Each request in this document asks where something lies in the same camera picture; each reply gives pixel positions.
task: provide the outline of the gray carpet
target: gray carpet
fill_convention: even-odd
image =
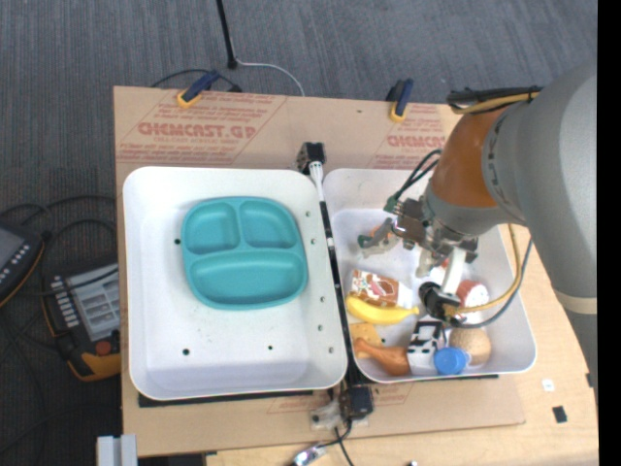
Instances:
[[[465,86],[544,86],[597,54],[598,0],[224,5],[237,57],[285,68],[308,96],[383,100],[397,80],[412,77],[412,101],[443,102]],[[229,71],[226,63],[214,0],[0,0],[0,210],[114,194],[114,85],[150,85],[201,67],[218,69],[244,91],[299,94],[279,71]],[[114,218],[110,204],[97,199],[54,212],[58,227]],[[5,215],[24,216],[27,209]],[[40,231],[49,226],[44,216],[29,224]],[[84,223],[56,243],[46,264],[110,250],[110,233]],[[39,287],[33,278],[24,290]],[[11,335],[7,323],[24,326],[40,310],[39,301],[25,295],[3,309],[0,464],[94,464],[95,438],[120,432],[118,379],[75,379],[49,350],[40,316],[27,337]]]

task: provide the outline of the yellow banana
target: yellow banana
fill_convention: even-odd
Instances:
[[[371,324],[397,324],[406,317],[417,315],[418,308],[404,309],[401,307],[379,307],[360,300],[353,295],[347,295],[345,306],[352,316],[356,316]]]

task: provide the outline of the blue and yellow clamp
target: blue and yellow clamp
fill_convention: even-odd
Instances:
[[[187,109],[188,107],[193,106],[201,98],[201,91],[210,89],[212,84],[220,78],[220,74],[217,71],[209,71],[195,81],[190,88],[177,95],[177,103],[182,109]]]
[[[406,118],[406,106],[408,105],[413,87],[414,80],[407,78],[405,81],[397,81],[390,88],[386,100],[393,103],[390,109],[390,118],[395,122],[403,122]]]

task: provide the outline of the black device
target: black device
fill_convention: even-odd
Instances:
[[[0,307],[28,279],[43,250],[44,240],[38,233],[0,219]]]
[[[43,308],[60,355],[84,382],[120,373],[118,264],[109,256],[44,279]]]

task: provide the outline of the blue bottle cap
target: blue bottle cap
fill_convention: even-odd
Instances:
[[[468,360],[466,352],[456,347],[445,347],[434,354],[434,364],[441,375],[458,375]]]

